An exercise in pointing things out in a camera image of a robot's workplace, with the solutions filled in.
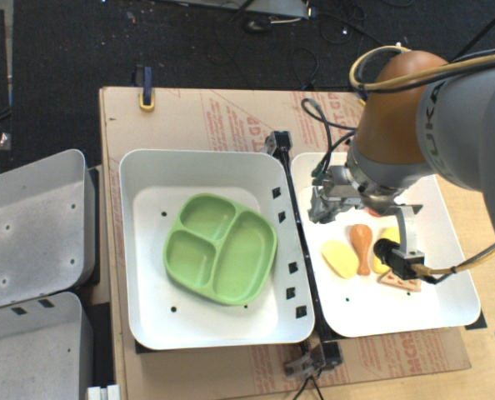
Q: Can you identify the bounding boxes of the thin black rod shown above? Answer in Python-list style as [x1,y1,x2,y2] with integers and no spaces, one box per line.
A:
[277,147,330,349]

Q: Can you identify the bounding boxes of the pizza slice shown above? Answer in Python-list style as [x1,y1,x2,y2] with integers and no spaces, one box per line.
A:
[376,269,423,293]

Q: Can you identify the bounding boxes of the black block with thin wires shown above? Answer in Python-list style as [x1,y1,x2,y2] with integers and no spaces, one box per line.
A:
[283,342,343,379]
[267,130,293,158]

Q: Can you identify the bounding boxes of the white plastic tray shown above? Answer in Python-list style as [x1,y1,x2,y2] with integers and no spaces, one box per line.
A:
[118,147,316,352]
[0,147,97,313]
[291,151,482,339]
[0,291,94,400]

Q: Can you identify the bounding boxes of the yellow banana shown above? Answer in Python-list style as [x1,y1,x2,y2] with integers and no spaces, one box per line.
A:
[371,225,402,275]

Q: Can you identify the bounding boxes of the black cylinder on white bracket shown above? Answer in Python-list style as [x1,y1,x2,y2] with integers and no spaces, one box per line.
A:
[372,204,426,283]

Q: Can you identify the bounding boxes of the green divided plate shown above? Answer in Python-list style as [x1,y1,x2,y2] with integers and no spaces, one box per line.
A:
[162,192,278,307]

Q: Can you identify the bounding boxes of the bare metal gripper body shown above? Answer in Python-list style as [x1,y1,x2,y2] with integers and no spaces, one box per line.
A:
[321,165,403,217]

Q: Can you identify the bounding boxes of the pale yellow bread slice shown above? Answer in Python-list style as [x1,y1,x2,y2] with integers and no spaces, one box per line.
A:
[321,239,360,280]

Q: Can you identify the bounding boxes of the orange chicken drumstick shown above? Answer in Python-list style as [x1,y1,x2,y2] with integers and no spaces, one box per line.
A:
[348,223,374,277]

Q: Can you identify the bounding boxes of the brown cardboard board red print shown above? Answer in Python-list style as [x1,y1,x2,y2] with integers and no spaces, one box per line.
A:
[99,86,473,400]

